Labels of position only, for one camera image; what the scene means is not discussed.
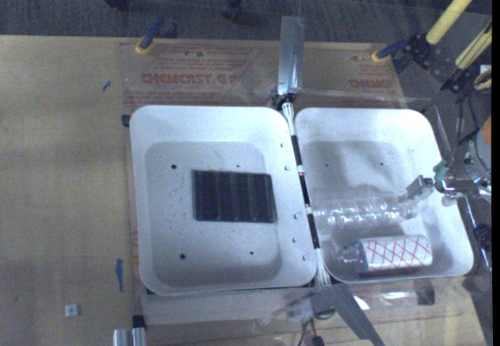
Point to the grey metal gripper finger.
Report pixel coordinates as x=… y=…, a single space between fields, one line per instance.
x=420 y=185

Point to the white bottle with red lattice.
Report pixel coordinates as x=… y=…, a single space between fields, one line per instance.
x=398 y=252

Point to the brown cardboard board red print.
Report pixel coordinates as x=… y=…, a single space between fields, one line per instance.
x=187 y=75

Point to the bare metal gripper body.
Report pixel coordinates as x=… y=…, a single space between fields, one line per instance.
x=465 y=184

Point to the clear plastic bottle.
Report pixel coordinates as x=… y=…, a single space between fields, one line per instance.
x=351 y=213

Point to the thin black and white rod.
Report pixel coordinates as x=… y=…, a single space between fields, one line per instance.
x=298 y=157

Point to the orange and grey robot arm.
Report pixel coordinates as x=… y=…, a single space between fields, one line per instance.
x=484 y=149

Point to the black ribbed rectangular packet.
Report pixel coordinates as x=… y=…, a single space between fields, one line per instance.
x=234 y=196

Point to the white plastic tray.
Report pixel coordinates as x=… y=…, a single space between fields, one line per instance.
x=351 y=141
x=218 y=258

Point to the small grey square block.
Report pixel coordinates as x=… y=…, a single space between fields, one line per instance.
x=71 y=310

